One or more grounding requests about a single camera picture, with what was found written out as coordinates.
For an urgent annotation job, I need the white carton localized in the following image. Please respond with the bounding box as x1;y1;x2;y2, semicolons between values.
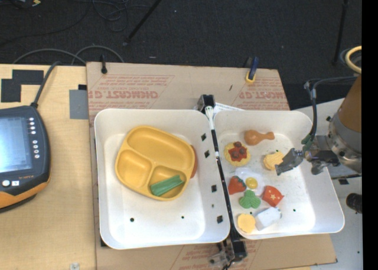
254;206;283;232

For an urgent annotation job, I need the yellow spaghetti with meatballs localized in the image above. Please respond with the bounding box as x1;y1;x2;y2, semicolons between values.
223;141;252;167

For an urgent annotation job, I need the black cylinder on white bracket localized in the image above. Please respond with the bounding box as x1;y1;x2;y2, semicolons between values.
346;192;363;214

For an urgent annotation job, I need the green broccoli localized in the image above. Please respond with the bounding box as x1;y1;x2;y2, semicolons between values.
238;189;262;210

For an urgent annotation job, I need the red strawberry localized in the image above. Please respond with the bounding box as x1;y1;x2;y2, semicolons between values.
227;175;247;196

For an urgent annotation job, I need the thin black and white rod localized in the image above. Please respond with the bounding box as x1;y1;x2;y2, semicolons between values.
204;105;239;243

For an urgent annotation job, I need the yellow ridged toy food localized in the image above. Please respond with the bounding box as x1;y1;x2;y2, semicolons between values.
263;151;285;172

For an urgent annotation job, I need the yellow divided plate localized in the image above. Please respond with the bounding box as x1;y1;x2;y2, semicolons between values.
114;125;197;202

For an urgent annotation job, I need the red fries box with star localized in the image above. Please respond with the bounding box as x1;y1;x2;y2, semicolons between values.
261;185;285;208

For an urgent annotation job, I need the brown cardboard board red print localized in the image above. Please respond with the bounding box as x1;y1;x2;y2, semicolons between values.
85;61;338;270

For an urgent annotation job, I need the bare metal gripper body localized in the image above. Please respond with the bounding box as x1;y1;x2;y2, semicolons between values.
304;126;363;175

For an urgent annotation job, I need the white plastic tray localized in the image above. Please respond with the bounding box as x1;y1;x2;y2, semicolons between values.
93;108;232;251
213;109;346;240

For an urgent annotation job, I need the green celery stick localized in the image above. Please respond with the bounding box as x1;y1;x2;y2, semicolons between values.
149;174;185;197

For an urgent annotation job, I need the white fried egg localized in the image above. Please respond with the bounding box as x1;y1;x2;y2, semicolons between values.
234;167;265;196

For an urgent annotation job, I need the brown chicken drumstick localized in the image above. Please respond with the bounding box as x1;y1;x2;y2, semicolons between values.
243;129;276;147

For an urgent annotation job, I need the black block with thin wires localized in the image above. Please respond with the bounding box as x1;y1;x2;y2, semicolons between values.
231;239;248;261
197;94;216;113

